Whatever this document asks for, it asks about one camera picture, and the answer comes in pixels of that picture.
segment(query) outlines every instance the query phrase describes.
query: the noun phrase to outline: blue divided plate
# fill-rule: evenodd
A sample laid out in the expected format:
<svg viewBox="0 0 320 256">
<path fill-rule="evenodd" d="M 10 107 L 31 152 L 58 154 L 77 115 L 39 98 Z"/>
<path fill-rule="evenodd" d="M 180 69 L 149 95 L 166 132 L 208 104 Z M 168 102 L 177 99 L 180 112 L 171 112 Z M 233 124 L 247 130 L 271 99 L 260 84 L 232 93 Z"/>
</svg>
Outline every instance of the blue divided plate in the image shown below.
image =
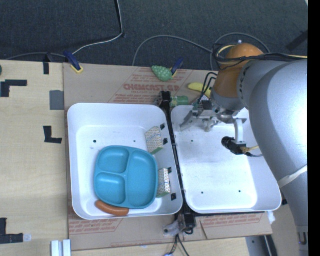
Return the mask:
<svg viewBox="0 0 320 256">
<path fill-rule="evenodd" d="M 158 165 L 149 152 L 107 146 L 95 162 L 94 191 L 106 204 L 130 209 L 150 206 L 158 190 Z"/>
</svg>

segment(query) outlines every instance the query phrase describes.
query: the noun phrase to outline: green sponge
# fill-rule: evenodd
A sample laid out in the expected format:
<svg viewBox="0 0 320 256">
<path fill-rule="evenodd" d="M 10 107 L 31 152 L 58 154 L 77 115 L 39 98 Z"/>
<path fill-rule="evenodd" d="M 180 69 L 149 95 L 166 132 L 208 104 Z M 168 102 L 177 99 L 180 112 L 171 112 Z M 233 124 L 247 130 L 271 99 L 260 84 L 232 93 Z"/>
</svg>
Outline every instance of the green sponge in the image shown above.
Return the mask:
<svg viewBox="0 0 320 256">
<path fill-rule="evenodd" d="M 164 66 L 152 66 L 151 67 L 153 73 L 155 76 L 162 82 L 167 82 L 169 80 L 172 80 L 172 72 L 169 68 Z"/>
</svg>

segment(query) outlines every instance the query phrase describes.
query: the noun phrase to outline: sausage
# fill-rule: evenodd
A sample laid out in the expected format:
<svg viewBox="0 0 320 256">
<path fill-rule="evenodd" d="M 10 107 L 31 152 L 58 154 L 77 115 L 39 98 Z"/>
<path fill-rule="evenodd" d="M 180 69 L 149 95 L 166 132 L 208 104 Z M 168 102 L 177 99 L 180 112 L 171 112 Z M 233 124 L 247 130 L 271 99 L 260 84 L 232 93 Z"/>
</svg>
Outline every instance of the sausage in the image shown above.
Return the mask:
<svg viewBox="0 0 320 256">
<path fill-rule="evenodd" d="M 95 202 L 95 206 L 107 214 L 116 216 L 126 216 L 129 213 L 129 208 L 112 206 L 100 200 Z"/>
</svg>

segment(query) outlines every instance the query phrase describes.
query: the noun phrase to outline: wooden table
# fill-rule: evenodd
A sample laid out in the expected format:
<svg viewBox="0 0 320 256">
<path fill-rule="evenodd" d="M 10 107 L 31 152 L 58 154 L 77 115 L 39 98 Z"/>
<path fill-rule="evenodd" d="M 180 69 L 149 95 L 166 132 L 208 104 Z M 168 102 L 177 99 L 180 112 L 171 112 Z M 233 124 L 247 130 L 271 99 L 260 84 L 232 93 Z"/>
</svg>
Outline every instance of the wooden table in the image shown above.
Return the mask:
<svg viewBox="0 0 320 256">
<path fill-rule="evenodd" d="M 5 80 L 27 80 L 0 97 L 0 218 L 7 234 L 31 234 L 29 242 L 0 244 L 0 255 L 50 255 L 53 240 L 68 239 L 65 112 L 50 110 L 50 91 L 63 91 L 63 64 L 0 60 Z M 44 126 L 62 143 L 45 143 Z M 191 256 L 248 256 L 245 238 L 186 242 Z M 74 251 L 73 256 L 162 256 L 172 244 Z M 176 256 L 185 255 L 179 246 Z"/>
</svg>

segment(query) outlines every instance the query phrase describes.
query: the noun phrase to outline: cardboard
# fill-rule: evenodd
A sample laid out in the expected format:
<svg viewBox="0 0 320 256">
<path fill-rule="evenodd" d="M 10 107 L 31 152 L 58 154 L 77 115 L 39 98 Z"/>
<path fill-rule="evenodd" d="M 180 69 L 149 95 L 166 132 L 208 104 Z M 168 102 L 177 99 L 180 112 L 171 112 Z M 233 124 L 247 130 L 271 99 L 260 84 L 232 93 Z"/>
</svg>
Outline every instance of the cardboard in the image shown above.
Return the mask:
<svg viewBox="0 0 320 256">
<path fill-rule="evenodd" d="M 159 92 L 170 91 L 171 96 L 187 96 L 189 103 L 200 93 L 188 89 L 190 83 L 203 83 L 208 71 L 179 69 L 173 80 L 160 81 L 149 67 L 81 64 L 77 74 L 70 64 L 63 64 L 64 110 L 77 103 L 153 104 Z M 84 220 L 72 208 L 68 123 L 66 125 L 66 167 L 68 182 L 68 226 L 72 251 L 172 243 L 173 237 L 164 236 L 165 226 L 174 216 L 112 218 Z M 183 235 L 184 241 L 236 238 L 269 235 L 272 233 L 268 215 L 245 213 L 200 216 L 193 234 Z"/>
</svg>

